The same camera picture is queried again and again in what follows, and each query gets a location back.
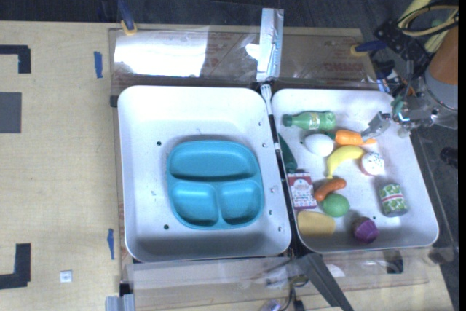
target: white sink basin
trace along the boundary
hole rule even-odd
[[[243,88],[133,86],[118,100],[125,240],[139,261],[275,256],[291,228],[265,102]],[[264,207],[252,223],[195,229],[170,207],[167,158],[187,141],[234,141],[259,163]]]

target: blue tape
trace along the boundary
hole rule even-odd
[[[100,52],[94,52],[94,69],[97,78],[103,78],[102,75],[102,54]]]
[[[110,248],[110,257],[113,261],[115,259],[115,250],[114,250],[114,231],[112,228],[108,229],[107,243]]]
[[[356,48],[356,52],[369,52],[369,51],[378,51],[387,48],[387,44],[380,40],[373,40],[370,42],[359,44]]]
[[[130,8],[124,0],[117,0],[118,9],[122,14],[123,22],[125,23],[128,30],[134,30],[133,16],[131,15]]]

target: green soda bottle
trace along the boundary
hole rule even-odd
[[[303,130],[333,130],[336,125],[332,111],[303,111],[297,115],[284,114],[283,125],[298,126]]]

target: wooden board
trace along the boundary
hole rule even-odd
[[[31,244],[31,282],[0,290],[0,310],[104,310],[121,278],[108,31],[115,24],[0,22],[0,44],[27,44],[32,73],[0,55],[0,91],[21,92],[21,134],[0,134],[0,275],[16,243]],[[293,29],[294,35],[337,35]],[[97,79],[94,51],[103,56]],[[115,260],[107,243],[114,230]],[[60,282],[72,270],[73,281]],[[452,310],[438,267],[416,286],[348,291],[356,310]],[[322,296],[307,309],[326,307]],[[190,310],[258,310],[263,301]],[[149,310],[142,307],[138,310]]]

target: yellow banana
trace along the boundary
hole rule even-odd
[[[333,172],[345,160],[356,160],[365,154],[364,150],[356,145],[340,146],[327,158],[327,179],[333,178]]]

